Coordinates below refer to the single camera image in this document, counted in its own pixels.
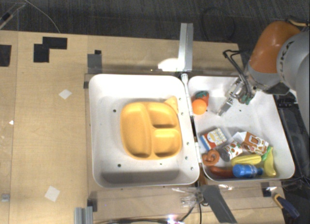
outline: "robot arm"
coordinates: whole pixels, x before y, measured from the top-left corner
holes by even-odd
[[[235,82],[218,115],[225,113],[234,99],[248,105],[256,91],[270,94],[282,83],[287,86],[283,94],[289,88],[296,91],[309,134],[309,31],[300,32],[290,23],[276,21],[261,34],[242,77]]]

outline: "yellow plastic tray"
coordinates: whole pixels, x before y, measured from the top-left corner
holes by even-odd
[[[121,112],[121,137],[125,151],[135,159],[157,160],[176,155],[182,136],[175,97],[164,103],[135,102]]]

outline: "white sink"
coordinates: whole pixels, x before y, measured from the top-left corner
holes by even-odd
[[[210,94],[208,111],[203,115],[195,116],[197,136],[199,137],[215,128],[221,128],[229,142],[232,141],[232,135],[236,132],[248,131],[255,134],[273,146],[272,152],[277,176],[270,178],[264,174],[252,179],[221,179],[213,175],[208,167],[204,166],[206,174],[215,181],[266,181],[291,178],[295,172],[295,165],[272,95],[261,91],[257,92],[249,105],[243,105],[235,99],[232,107],[222,116],[216,114],[226,100],[226,91],[235,81],[235,77],[221,76],[195,76],[189,80],[189,94],[192,97],[202,90],[206,90]],[[198,141],[201,153],[206,153],[206,148],[199,138]],[[216,166],[231,167],[231,163],[220,159]],[[261,162],[257,166],[263,167],[264,164]]]
[[[182,149],[170,158],[138,160],[124,150],[120,114],[132,102],[178,100]],[[183,83],[173,76],[95,75],[89,83],[93,176],[103,187],[187,185],[199,165]]]

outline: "small toy fruit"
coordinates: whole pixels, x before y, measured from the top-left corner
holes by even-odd
[[[196,93],[195,98],[204,100],[205,103],[207,104],[207,107],[208,107],[209,93],[207,91],[200,91],[200,92]]]
[[[196,99],[192,103],[193,112],[196,115],[202,115],[207,110],[207,104],[202,99]]]

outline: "yellow banana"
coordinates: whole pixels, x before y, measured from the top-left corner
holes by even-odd
[[[277,175],[274,166],[273,166],[273,155],[272,155],[272,149],[273,147],[270,148],[270,152],[267,155],[266,160],[263,163],[265,173],[269,177],[275,177]]]
[[[231,160],[232,166],[235,164],[258,164],[262,161],[262,158],[258,154],[251,154],[245,156],[238,156]]]

